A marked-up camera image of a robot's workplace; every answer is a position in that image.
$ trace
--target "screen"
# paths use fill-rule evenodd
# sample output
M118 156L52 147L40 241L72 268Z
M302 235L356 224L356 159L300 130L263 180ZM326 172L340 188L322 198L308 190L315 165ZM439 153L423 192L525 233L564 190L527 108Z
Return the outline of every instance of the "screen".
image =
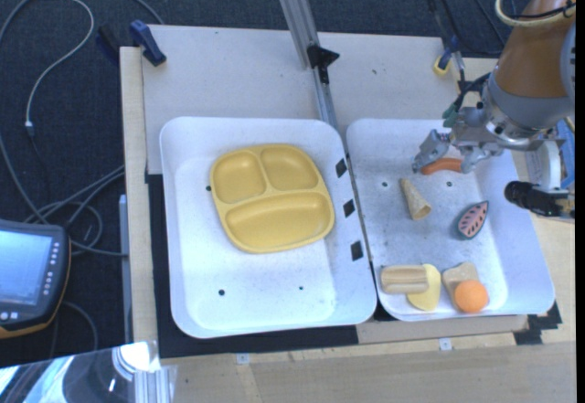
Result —
M37 305L51 240L0 230L0 302Z

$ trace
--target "yellow plate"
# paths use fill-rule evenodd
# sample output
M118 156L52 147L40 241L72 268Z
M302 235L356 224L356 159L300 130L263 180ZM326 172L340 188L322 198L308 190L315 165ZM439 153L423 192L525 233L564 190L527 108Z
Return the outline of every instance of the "yellow plate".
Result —
M323 238L334 225L321 173L296 146L263 144L223 154L210 179L223 228L247 252L301 247Z

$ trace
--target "white tray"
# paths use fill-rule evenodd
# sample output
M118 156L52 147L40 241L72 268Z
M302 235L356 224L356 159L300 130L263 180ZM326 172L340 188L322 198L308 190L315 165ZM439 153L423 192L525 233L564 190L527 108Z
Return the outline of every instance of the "white tray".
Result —
M264 143L296 145L314 160L335 208L324 239L260 255L229 241L209 171L222 154ZM337 131L316 120L178 117L161 131L160 145L171 310L181 330L211 338L356 324L372 315L376 287L357 212L345 216L354 195L349 173L339 177L335 168L345 159Z
M419 145L430 130L441 128L442 121L364 119L347 129L382 306L404 321L463 316L453 308L444 287L432 313L410 305L405 294L383 292L380 271L389 265L421 263L444 271L471 261L490 295L488 306L478 315L546 312L555 293L530 214L504 197L505 185L517 180L512 155L504 152L483 161L468 175L413 174L410 165ZM461 157L454 149L448 155ZM432 205L426 218L410 218L399 186L401 177L408 178ZM489 201L489 210L482 230L473 239L458 239L454 221L466 207L484 200Z

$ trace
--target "beige cone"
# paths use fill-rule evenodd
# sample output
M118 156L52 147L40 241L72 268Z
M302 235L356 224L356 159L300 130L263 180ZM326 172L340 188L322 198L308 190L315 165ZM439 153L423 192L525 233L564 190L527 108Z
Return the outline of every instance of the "beige cone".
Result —
M415 221L423 219L431 212L431 205L425 200L409 179L400 179L402 193L409 205L410 217Z

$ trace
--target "toy orange fruit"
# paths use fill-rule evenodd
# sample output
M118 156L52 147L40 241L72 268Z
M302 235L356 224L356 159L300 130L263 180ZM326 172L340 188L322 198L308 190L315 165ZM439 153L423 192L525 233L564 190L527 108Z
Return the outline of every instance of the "toy orange fruit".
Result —
M455 305L463 312L480 312L489 302L487 289L478 280L461 281L453 292Z

